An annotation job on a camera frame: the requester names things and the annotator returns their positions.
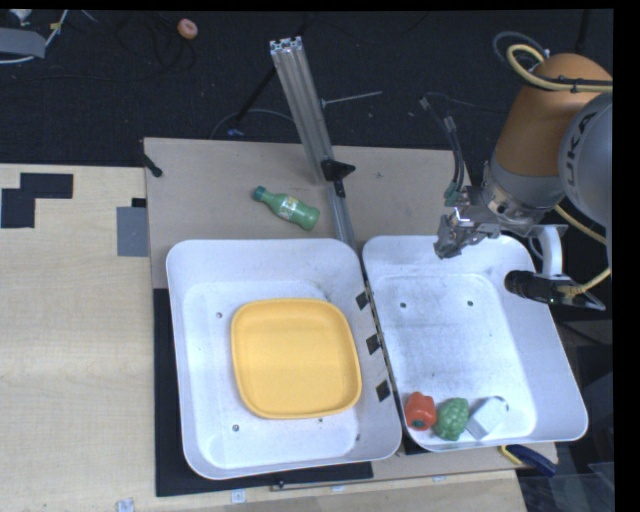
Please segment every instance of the black mat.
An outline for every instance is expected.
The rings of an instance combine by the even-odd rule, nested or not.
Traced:
[[[363,480],[373,478],[369,462],[283,471],[260,476],[208,480],[191,470],[182,451],[175,351],[169,292],[153,291],[155,316],[155,443],[156,496],[287,484]]]

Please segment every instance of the plastic bottle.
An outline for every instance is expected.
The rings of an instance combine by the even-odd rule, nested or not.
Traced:
[[[320,210],[287,194],[272,194],[266,188],[258,187],[253,198],[269,206],[278,217],[298,224],[307,231],[311,231],[318,222]]]

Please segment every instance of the black bracket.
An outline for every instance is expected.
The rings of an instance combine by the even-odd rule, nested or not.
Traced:
[[[153,174],[156,178],[159,178],[160,176],[162,176],[162,169],[160,169],[160,167],[158,167],[155,163],[153,163],[151,158],[149,158],[145,154],[142,155],[142,158],[144,160],[144,166],[151,171],[151,174]]]
[[[336,188],[336,194],[338,197],[346,197],[342,178],[346,178],[349,174],[355,171],[355,165],[336,162],[331,158],[325,158],[320,162],[320,167],[322,167],[324,179],[327,181],[333,181],[333,186]]]

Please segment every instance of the green toy vegetable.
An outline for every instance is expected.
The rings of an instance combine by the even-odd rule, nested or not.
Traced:
[[[469,402],[466,398],[451,398],[438,409],[434,432],[443,439],[457,441],[469,420]]]

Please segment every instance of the white tray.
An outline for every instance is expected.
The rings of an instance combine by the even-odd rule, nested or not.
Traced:
[[[364,462],[398,449],[402,426],[357,255],[332,239],[189,240],[167,257],[183,449],[192,469],[222,480],[275,471]],[[252,414],[236,386],[230,325],[243,304],[310,297],[349,321],[363,389],[356,405],[324,418],[269,420]]]
[[[502,396],[505,420],[480,441],[458,441],[433,429],[404,427],[430,451],[542,441],[584,435],[588,419],[547,305],[505,290],[511,270],[534,270],[529,253],[508,236],[466,247],[441,260],[436,237],[383,236],[363,249],[373,302],[402,403],[413,391],[436,405]]]

